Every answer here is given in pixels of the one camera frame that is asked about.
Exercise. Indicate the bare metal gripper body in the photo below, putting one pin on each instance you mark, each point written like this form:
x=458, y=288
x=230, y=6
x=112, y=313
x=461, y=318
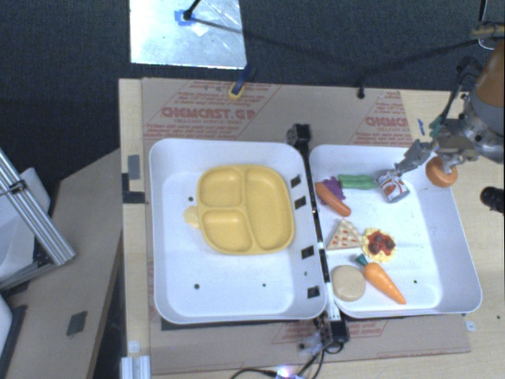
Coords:
x=459, y=140

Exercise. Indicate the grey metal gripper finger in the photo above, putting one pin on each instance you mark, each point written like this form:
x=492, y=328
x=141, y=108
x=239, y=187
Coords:
x=449, y=165
x=415, y=156

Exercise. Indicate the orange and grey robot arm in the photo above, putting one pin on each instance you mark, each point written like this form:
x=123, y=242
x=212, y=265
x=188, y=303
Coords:
x=493, y=89

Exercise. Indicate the small red and white can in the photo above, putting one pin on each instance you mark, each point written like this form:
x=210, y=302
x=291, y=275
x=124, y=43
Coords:
x=392, y=188

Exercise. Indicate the green bean pod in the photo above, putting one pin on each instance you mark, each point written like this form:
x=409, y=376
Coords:
x=357, y=181

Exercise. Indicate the purple grapes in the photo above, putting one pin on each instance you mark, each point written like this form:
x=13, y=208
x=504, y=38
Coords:
x=334, y=185

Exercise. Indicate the white plastic tray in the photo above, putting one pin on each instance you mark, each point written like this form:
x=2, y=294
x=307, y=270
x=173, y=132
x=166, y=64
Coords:
x=426, y=251
x=236, y=282

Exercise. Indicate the orange sausage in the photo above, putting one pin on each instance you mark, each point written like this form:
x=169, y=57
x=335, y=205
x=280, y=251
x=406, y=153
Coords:
x=333, y=200

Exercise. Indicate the spaghetti with meatballs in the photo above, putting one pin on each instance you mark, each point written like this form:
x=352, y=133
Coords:
x=378, y=245

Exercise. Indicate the pizza slice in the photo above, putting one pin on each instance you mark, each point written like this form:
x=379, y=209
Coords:
x=343, y=236

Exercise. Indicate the thin black and white rod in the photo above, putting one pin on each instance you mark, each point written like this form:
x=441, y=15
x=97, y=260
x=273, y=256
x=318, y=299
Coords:
x=315, y=211

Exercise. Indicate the orange carrot with green top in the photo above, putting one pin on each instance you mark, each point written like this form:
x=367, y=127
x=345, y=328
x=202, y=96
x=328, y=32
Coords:
x=382, y=280

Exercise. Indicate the beige round biscuit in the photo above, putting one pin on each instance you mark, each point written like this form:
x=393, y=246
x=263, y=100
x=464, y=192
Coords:
x=348, y=283

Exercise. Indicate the yellow divided plate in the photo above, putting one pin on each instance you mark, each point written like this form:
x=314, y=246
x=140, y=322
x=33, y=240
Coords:
x=260, y=207

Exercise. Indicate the brown cardboard board, red print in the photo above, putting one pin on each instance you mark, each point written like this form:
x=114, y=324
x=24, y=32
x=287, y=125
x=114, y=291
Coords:
x=256, y=113

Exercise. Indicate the pale yellow toy food piece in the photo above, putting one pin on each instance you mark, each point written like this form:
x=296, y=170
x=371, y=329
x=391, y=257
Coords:
x=190, y=216

